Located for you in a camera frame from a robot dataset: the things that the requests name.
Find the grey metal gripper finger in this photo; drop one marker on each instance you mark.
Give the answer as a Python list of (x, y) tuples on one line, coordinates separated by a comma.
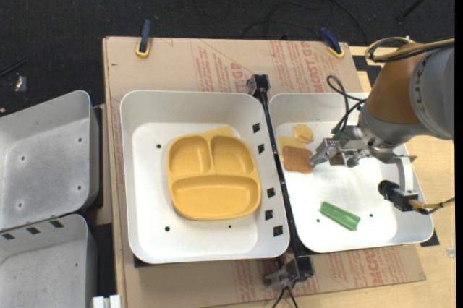
[(325, 151), (353, 159)]

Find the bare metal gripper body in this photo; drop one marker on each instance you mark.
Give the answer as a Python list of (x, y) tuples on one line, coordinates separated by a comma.
[(356, 142)]

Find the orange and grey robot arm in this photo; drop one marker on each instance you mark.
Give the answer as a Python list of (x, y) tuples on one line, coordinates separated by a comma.
[(398, 89)]

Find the yellow round biscuit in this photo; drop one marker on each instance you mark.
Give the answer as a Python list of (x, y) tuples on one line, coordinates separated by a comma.
[(303, 133)]

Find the brown bread slice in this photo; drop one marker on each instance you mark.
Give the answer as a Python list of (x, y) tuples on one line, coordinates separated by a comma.
[(296, 160)]

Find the white plastic tray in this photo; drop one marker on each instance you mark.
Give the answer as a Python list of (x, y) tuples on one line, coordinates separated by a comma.
[(152, 191), (361, 191)]

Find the yellow cheese slice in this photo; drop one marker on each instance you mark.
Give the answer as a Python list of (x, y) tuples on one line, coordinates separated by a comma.
[(285, 142)]

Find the thin black rod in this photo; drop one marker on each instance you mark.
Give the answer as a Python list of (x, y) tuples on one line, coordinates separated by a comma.
[(280, 169)]

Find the green celery stick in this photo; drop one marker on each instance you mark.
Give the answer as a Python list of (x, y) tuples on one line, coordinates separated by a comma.
[(340, 215)]

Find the yellow divided plate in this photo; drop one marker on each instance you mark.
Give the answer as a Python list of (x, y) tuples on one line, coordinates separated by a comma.
[(213, 191)]

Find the brown cardboard board red print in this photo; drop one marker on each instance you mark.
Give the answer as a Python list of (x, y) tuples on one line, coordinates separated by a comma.
[(181, 60)]

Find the black cylinder on white bracket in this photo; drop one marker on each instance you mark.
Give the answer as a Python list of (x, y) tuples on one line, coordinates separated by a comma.
[(398, 195)]

